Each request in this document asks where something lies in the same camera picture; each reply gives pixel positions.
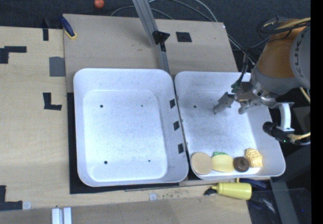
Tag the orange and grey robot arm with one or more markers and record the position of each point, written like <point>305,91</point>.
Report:
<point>276,64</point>

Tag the yellow lemon with green leaf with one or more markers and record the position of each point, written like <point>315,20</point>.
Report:
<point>222,163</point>

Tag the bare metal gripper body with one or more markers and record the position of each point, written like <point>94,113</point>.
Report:
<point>248,94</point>

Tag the yellow mustard bottle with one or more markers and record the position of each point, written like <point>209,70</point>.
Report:
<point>234,190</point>

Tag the tan round biscuit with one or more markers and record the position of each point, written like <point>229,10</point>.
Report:
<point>201,163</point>

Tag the black cylinder on white bracket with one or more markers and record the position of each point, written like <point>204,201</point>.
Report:
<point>286,114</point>

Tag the pale wood board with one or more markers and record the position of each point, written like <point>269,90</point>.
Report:
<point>113,46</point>

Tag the red toy tomato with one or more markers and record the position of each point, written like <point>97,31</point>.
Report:
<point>99,3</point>

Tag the brown doughnut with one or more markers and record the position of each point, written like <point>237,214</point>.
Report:
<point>241,164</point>

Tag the white plastic tray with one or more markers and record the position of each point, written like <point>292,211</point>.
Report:
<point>217,132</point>
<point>123,127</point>

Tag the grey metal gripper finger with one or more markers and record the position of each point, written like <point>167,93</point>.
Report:
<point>244,108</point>
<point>223,103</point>

